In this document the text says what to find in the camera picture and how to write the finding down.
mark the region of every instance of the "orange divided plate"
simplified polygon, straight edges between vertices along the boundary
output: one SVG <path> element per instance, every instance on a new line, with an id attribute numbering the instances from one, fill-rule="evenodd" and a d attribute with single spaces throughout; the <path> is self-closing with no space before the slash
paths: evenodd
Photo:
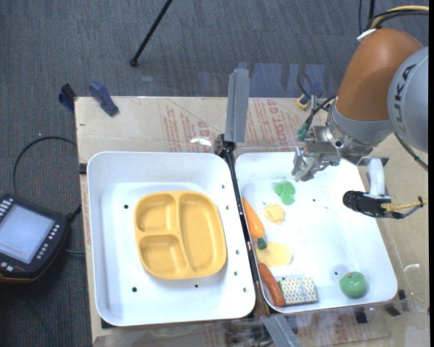
<path id="1" fill-rule="evenodd" d="M 157 278 L 201 278 L 226 261 L 218 208 L 189 190 L 145 195 L 135 207 L 135 237 L 143 267 Z"/>

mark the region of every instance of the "hot dog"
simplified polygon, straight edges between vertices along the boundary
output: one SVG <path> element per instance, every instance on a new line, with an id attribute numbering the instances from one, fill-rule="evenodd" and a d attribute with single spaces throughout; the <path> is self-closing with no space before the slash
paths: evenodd
<path id="1" fill-rule="evenodd" d="M 283 292 L 281 292 L 280 286 L 276 282 L 275 277 L 271 273 L 270 269 L 265 263 L 258 264 L 260 277 L 264 282 L 265 286 L 268 288 L 270 295 L 273 299 L 273 304 L 278 307 L 284 306 L 284 296 Z"/>

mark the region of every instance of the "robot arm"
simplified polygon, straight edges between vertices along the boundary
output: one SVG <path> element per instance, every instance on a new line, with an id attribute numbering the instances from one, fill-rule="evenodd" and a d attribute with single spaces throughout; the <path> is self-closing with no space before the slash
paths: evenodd
<path id="1" fill-rule="evenodd" d="M 368 155 L 390 133 L 427 153 L 428 58 L 428 47 L 407 33 L 393 28 L 371 30 L 349 63 L 325 126 L 311 127 L 304 147 L 297 148 L 294 180 L 312 179 L 341 159 L 370 169 Z M 373 173 L 383 175 L 375 162 Z M 384 195 L 383 176 L 378 181 L 365 197 L 371 199 L 370 204 L 390 203 Z M 355 209 L 352 198 L 360 197 L 344 196 L 344 204 Z M 362 212 L 385 215 L 376 209 Z"/>

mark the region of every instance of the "white tray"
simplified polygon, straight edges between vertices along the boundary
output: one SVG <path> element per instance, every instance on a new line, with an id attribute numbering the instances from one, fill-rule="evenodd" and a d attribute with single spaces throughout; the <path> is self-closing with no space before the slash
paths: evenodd
<path id="1" fill-rule="evenodd" d="M 210 153 L 102 152 L 88 162 L 95 303 L 116 326 L 244 317 L 255 304 L 229 167 Z M 149 274 L 138 257 L 134 209 L 150 193 L 192 190 L 216 204 L 227 259 L 214 275 L 184 280 Z"/>
<path id="2" fill-rule="evenodd" d="M 263 220 L 266 241 L 285 244 L 293 252 L 288 265 L 270 267 L 276 280 L 312 277 L 318 295 L 317 303 L 277 307 L 263 286 L 265 300 L 278 312 L 292 313 L 392 299 L 397 280 L 376 219 L 356 213 L 342 202 L 348 190 L 365 191 L 358 168 L 342 160 L 339 166 L 317 172 L 314 179 L 295 182 L 293 158 L 294 153 L 285 152 L 245 153 L 235 163 L 240 194 Z M 273 190 L 275 183 L 284 180 L 290 180 L 296 189 L 291 205 L 281 203 Z M 271 203 L 285 209 L 281 225 L 263 214 L 263 208 Z M 339 279 L 351 271 L 360 271 L 367 280 L 367 293 L 358 299 L 346 296 L 339 287 Z"/>

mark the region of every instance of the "screen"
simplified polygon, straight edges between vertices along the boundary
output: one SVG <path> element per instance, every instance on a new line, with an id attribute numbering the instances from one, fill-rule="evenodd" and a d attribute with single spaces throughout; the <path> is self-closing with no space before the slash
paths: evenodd
<path id="1" fill-rule="evenodd" d="M 0 222 L 0 252 L 29 264 L 54 222 L 52 218 L 14 205 Z"/>

